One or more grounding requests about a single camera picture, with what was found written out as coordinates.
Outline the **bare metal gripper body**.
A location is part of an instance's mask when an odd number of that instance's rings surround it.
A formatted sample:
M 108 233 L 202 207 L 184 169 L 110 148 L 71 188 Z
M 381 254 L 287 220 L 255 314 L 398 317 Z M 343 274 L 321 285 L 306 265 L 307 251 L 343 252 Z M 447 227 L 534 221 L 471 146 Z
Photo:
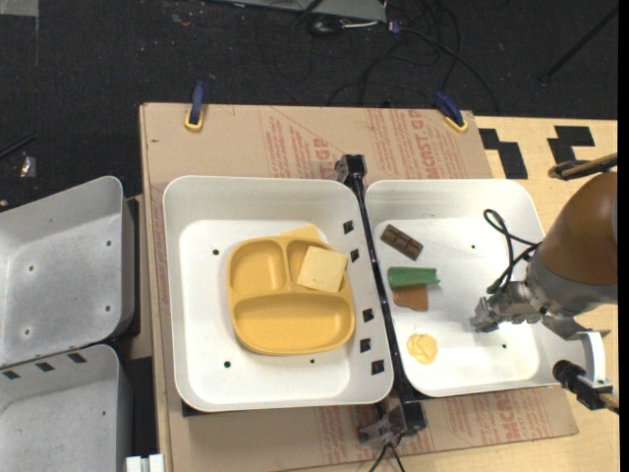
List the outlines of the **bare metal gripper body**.
M 486 321 L 493 325 L 534 324 L 542 315 L 540 303 L 523 281 L 510 282 L 486 299 Z

